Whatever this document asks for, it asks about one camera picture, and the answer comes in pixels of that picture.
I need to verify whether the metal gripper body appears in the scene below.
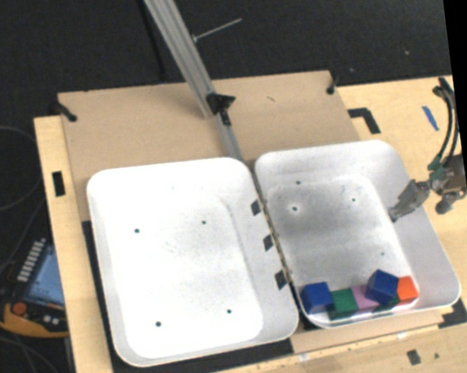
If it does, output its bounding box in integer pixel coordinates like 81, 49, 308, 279
426, 154, 467, 199

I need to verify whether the white plastic tray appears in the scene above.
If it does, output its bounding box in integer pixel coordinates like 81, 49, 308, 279
83, 145, 304, 372
251, 129, 465, 337

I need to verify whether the orange cube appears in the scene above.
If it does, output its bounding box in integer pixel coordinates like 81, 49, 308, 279
394, 274, 421, 304

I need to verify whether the blue cube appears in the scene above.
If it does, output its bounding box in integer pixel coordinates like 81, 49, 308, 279
361, 266, 403, 308
299, 280, 335, 315

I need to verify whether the pink cube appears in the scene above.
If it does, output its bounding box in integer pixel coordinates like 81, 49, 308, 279
350, 282, 382, 314

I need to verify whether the green cube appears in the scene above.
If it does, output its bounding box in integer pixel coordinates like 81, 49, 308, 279
325, 287, 360, 321

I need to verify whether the thin black and white rod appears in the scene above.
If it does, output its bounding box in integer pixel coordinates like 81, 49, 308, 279
250, 160, 296, 298

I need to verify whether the brown cardboard board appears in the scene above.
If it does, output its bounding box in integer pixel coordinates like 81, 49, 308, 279
57, 46, 450, 373

